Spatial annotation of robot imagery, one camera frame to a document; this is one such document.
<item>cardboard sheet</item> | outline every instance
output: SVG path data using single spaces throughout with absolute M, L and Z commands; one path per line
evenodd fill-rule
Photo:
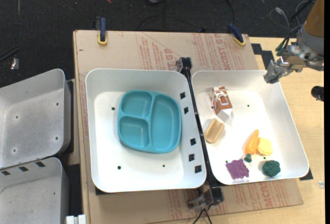
M 149 33 L 108 31 L 108 43 L 97 42 L 97 31 L 74 32 L 82 165 L 84 214 L 92 224 L 155 223 L 195 218 L 188 208 L 196 190 L 141 191 L 97 195 L 91 178 L 85 78 L 96 68 L 173 70 L 180 57 L 192 59 L 192 71 L 258 70 L 248 36 L 239 46 L 231 34 Z M 224 202 L 209 215 L 246 212 L 302 204 L 295 179 L 222 187 Z

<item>black carpet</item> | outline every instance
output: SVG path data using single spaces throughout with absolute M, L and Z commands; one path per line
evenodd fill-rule
M 303 1 L 165 0 L 150 6 L 145 0 L 0 0 L 0 54 L 18 45 L 20 62 L 16 70 L 10 69 L 13 55 L 0 62 L 0 87 L 53 68 L 74 78 L 72 32 L 92 29 L 96 16 L 106 18 L 107 30 L 226 33 L 234 23 L 253 37 L 286 37 L 284 17 L 270 12 L 279 7 L 290 18 Z

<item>milk carton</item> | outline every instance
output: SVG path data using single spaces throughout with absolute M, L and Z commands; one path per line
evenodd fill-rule
M 209 95 L 216 115 L 224 121 L 228 120 L 232 115 L 233 106 L 226 88 L 224 86 L 213 87 Z

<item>plastic toy food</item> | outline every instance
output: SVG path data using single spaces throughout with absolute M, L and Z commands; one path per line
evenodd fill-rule
M 252 162 L 252 157 L 249 153 L 245 156 L 244 161 L 246 161 L 248 163 Z
M 270 177 L 277 175 L 281 171 L 280 169 L 279 162 L 274 160 L 267 161 L 262 166 L 262 172 Z
M 205 140 L 208 143 L 215 143 L 221 136 L 225 125 L 217 119 L 212 119 L 204 132 Z
M 226 167 L 233 179 L 249 177 L 249 170 L 245 166 L 243 159 L 233 160 L 231 163 L 226 163 Z
M 232 115 L 233 106 L 226 88 L 224 86 L 213 87 L 209 96 L 216 115 L 224 121 L 228 120 Z
M 257 152 L 259 145 L 259 130 L 255 130 L 250 137 L 248 138 L 245 146 L 244 146 L 244 154 L 253 155 Z
M 271 155 L 273 153 L 272 150 L 272 142 L 265 138 L 259 138 L 258 145 L 258 153 L 260 155 Z

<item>teal plastic plate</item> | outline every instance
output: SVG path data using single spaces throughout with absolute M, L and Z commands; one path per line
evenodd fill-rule
M 118 135 L 134 150 L 167 153 L 181 138 L 179 104 L 170 96 L 148 90 L 131 90 L 120 101 Z

